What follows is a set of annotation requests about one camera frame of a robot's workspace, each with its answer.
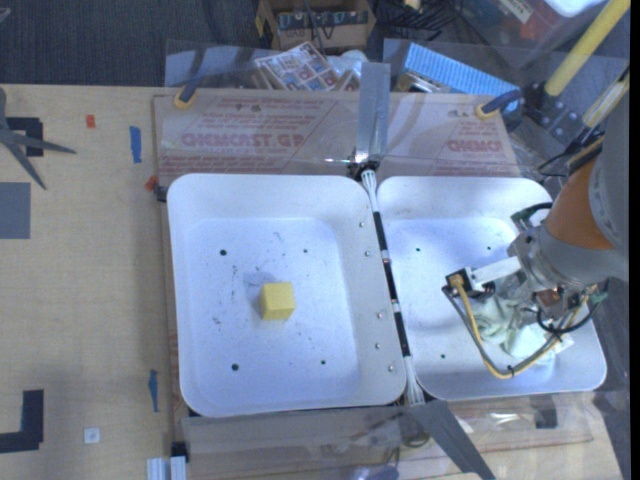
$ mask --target wooden table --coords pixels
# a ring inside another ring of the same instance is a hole
[[[40,118],[46,140],[78,154],[32,158],[47,190],[31,183],[31,237],[0,240],[0,433],[20,429],[23,391],[44,390],[44,441],[0,454],[0,478],[145,478],[147,459],[168,456],[174,436],[161,209],[144,186],[156,172],[152,99],[173,91],[3,87],[9,116]],[[139,163],[130,127],[141,133]],[[31,182],[0,151],[0,182]],[[498,477],[621,478],[602,417],[579,397],[593,440],[486,453]],[[100,429],[98,443],[85,444],[88,428]],[[424,467],[401,464],[402,478]]]

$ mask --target white tray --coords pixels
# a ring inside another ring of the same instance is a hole
[[[513,379],[490,375],[455,309],[441,292],[445,276],[507,256],[517,230],[510,216],[550,197],[519,178],[394,177],[378,190],[393,277],[420,385],[444,400],[587,391],[606,375],[593,324],[549,365]],[[498,364],[513,359],[487,345]]]
[[[383,405],[406,375],[368,198],[328,176],[189,174],[168,213],[180,388],[209,417]],[[293,284],[286,321],[263,283]]]

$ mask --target gray square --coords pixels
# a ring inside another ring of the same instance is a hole
[[[31,183],[0,182],[0,239],[31,238]]]

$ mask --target brown box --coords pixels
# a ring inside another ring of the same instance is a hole
[[[375,25],[367,0],[307,0],[326,54],[364,50]],[[263,47],[289,50],[310,42],[321,49],[303,0],[260,0],[256,26]]]

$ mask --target yellow cube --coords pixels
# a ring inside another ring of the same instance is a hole
[[[260,313],[263,320],[285,320],[296,307],[291,283],[265,283],[260,290]]]

